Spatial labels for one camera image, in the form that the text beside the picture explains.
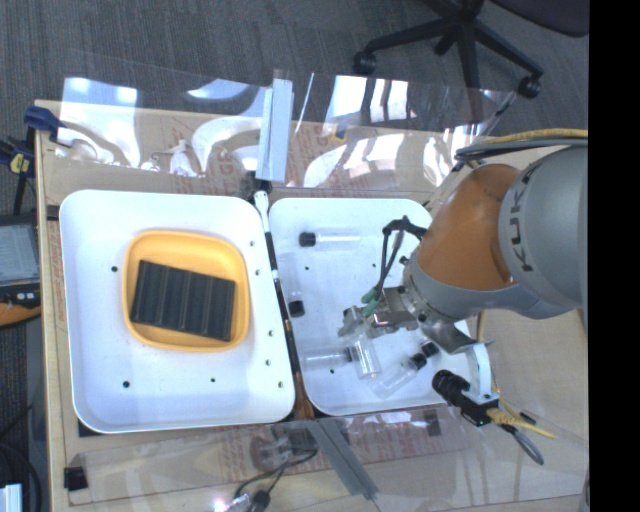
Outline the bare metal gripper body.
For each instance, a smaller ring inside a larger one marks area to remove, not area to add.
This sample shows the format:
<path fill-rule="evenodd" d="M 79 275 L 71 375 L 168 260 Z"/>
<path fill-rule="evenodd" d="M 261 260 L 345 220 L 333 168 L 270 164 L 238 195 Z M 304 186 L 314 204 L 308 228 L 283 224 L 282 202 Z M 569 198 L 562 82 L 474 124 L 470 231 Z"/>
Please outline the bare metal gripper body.
<path fill-rule="evenodd" d="M 456 326 L 459 319 L 439 312 L 414 288 L 404 285 L 384 288 L 370 319 L 374 328 L 387 331 L 420 329 L 448 354 L 462 353 L 478 344 Z"/>

